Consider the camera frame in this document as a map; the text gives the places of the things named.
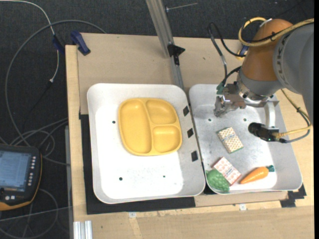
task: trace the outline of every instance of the metal tray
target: metal tray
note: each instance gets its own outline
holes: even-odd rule
[[[259,181],[239,184],[237,180],[226,194],[296,190],[302,184],[302,176],[291,144],[266,142],[248,131],[252,122],[265,123],[263,108],[247,107],[225,114],[222,118],[214,115],[217,85],[199,84],[189,90],[191,109],[198,137],[199,149],[205,170],[221,158],[226,159],[242,175],[259,166],[274,165],[275,172]],[[279,105],[275,107],[276,126],[285,131],[285,124]],[[217,131],[233,127],[244,147],[229,154],[217,136]],[[225,194],[211,188],[214,192]]]
[[[172,104],[182,131],[182,144],[177,151],[166,155],[137,156],[124,148],[118,109],[123,101],[131,98],[158,98]],[[115,204],[189,197],[203,191],[205,175],[187,97],[181,88],[99,83],[88,90],[87,100],[93,189],[99,200]]]

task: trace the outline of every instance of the yellow cable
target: yellow cable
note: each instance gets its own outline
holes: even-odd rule
[[[301,27],[303,25],[307,25],[307,24],[315,22],[314,18],[306,19],[306,20],[301,21],[301,22],[299,22],[299,23],[297,23],[295,25],[292,25],[290,27],[285,28],[284,30],[276,33],[273,37],[271,37],[269,39],[266,39],[266,40],[263,40],[263,41],[259,41],[259,42],[246,42],[241,36],[242,30],[245,29],[250,23],[252,23],[254,21],[257,21],[257,20],[265,21],[265,19],[262,18],[262,17],[252,18],[252,19],[248,20],[247,22],[245,22],[245,24],[239,29],[238,39],[243,45],[250,46],[250,47],[252,47],[252,46],[253,47],[262,46],[262,45],[265,45],[265,44],[268,44],[268,43],[271,43],[271,42],[275,41],[277,38],[283,36],[284,34],[290,32],[290,31],[292,31],[292,30],[294,30],[294,29],[296,29],[298,27]]]
[[[299,111],[300,113],[302,113],[303,115],[306,116],[307,119],[309,119],[309,116],[303,111],[301,110],[300,107],[298,107],[292,100],[291,98],[288,97],[287,93],[281,89],[281,91],[284,93],[285,97],[288,99],[288,101],[293,105],[293,107],[296,108],[297,111]],[[283,133],[273,133],[273,136],[276,137],[276,138],[281,138],[283,136],[286,136],[288,134],[293,134],[293,133],[299,133],[299,132],[302,132],[302,131],[305,131],[305,130],[309,130],[311,128],[311,125],[307,126],[307,127],[304,127],[304,128],[300,128],[300,129],[295,129],[295,130],[292,130],[292,131],[288,131],[288,132],[283,132]]]

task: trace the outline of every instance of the hole in tray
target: hole in tray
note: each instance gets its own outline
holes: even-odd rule
[[[198,160],[197,151],[193,151],[193,152],[191,153],[191,161],[194,162],[194,161],[196,161],[196,160]]]
[[[187,131],[188,138],[190,138],[193,134],[194,134],[194,131],[192,128]]]
[[[184,113],[184,116],[186,116],[189,113],[189,109],[187,106],[185,106],[185,108],[183,109],[183,113]]]

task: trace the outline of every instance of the toy carrot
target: toy carrot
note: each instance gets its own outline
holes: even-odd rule
[[[252,172],[250,172],[244,179],[242,179],[240,184],[263,179],[263,178],[267,177],[269,172],[274,172],[274,171],[275,171],[275,169],[274,169],[273,165],[258,167],[255,170],[253,170]]]

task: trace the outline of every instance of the green toy vegetable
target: green toy vegetable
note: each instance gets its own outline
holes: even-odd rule
[[[206,177],[209,186],[221,191],[229,191],[229,182],[218,170],[206,171]]]

